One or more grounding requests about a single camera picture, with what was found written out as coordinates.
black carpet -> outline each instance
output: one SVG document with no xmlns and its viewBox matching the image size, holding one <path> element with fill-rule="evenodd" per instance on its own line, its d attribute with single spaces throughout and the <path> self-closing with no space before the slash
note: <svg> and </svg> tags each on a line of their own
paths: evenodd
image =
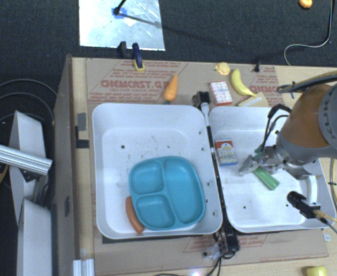
<svg viewBox="0 0 337 276">
<path fill-rule="evenodd" d="M 166 51 L 143 58 L 199 62 L 286 64 L 293 43 L 320 44 L 327 36 L 330 0 L 159 0 Z M 78 0 L 0 0 L 0 83 L 17 78 L 42 81 L 57 90 L 67 53 L 115 58 L 109 48 L 79 46 Z M 337 0 L 331 41 L 322 48 L 292 48 L 292 65 L 337 67 Z M 54 97 L 37 85 L 17 84 L 0 91 L 28 91 L 53 106 Z M 0 103 L 0 118 L 15 108 L 47 113 L 21 97 Z M 9 139 L 11 119 L 0 125 L 0 143 Z M 0 187 L 0 275 L 16 273 L 17 228 L 10 189 Z"/>
</svg>

yellow banana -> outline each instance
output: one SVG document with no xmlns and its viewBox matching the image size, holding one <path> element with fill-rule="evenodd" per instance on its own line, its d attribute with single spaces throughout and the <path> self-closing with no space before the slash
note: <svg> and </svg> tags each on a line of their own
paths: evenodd
<svg viewBox="0 0 337 276">
<path fill-rule="evenodd" d="M 243 84 L 242 76 L 238 68 L 232 72 L 231 83 L 235 91 L 238 92 L 240 95 L 249 95 L 253 97 L 256 96 L 252 91 L 250 91 L 247 86 Z"/>
</svg>

toy carrot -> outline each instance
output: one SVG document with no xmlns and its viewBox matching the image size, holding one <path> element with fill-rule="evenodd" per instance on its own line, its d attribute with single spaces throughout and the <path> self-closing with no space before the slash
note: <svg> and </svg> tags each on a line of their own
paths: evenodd
<svg viewBox="0 0 337 276">
<path fill-rule="evenodd" d="M 170 83 L 166 87 L 164 91 L 163 98 L 167 101 L 173 101 L 176 98 L 176 94 L 178 92 L 178 75 L 174 75 L 171 79 Z"/>
</svg>

blue divided plate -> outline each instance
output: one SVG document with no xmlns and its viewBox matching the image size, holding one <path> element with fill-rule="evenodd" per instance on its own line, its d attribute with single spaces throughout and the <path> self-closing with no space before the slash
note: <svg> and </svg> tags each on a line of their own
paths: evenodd
<svg viewBox="0 0 337 276">
<path fill-rule="evenodd" d="M 149 229 L 190 226 L 204 215 L 201 183 L 184 158 L 167 156 L 136 164 L 129 174 L 129 187 L 136 215 Z"/>
</svg>

silver metal sheet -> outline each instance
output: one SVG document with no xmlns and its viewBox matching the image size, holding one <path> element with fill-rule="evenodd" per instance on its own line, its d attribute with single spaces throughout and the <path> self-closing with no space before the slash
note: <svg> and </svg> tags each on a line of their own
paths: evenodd
<svg viewBox="0 0 337 276">
<path fill-rule="evenodd" d="M 120 13 L 113 9 L 121 0 L 79 0 L 80 45 L 118 47 L 122 41 L 132 48 L 164 51 L 158 0 L 127 0 Z"/>
</svg>

